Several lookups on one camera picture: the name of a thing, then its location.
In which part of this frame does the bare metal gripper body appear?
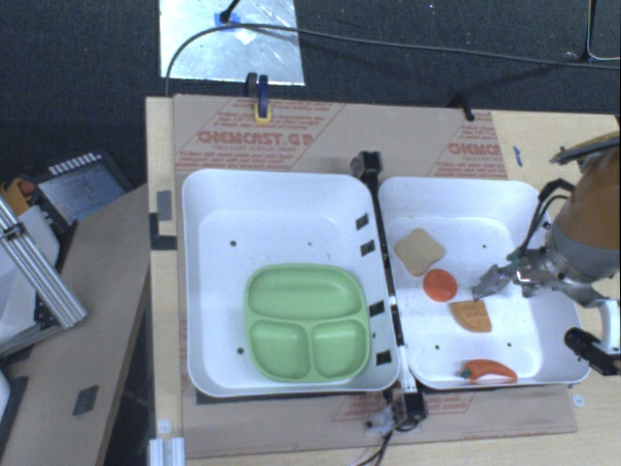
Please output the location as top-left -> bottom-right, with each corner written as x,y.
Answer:
505,247 -> 601,306

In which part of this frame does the orange pizza slice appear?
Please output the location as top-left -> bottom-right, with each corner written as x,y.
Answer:
448,299 -> 493,334

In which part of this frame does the orange round disc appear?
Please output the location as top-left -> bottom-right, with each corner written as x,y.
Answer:
421,268 -> 459,304

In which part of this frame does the tan bread slice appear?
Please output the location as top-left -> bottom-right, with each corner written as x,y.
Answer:
392,227 -> 446,278

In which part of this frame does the white plastic tray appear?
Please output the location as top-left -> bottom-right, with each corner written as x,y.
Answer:
180,167 -> 402,399
376,176 -> 593,391

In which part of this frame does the orange carrot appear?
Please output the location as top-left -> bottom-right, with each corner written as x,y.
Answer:
458,358 -> 519,384

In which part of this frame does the thin black and white rod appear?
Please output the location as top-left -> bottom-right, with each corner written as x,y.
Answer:
367,171 -> 417,393

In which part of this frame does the green divided plate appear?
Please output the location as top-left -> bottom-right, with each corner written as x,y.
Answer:
243,262 -> 373,384

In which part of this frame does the brown cardboard board red print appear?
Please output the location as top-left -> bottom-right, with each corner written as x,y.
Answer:
172,93 -> 579,460

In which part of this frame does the black cylinder on white bracket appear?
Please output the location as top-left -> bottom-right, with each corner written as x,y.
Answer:
564,298 -> 620,378

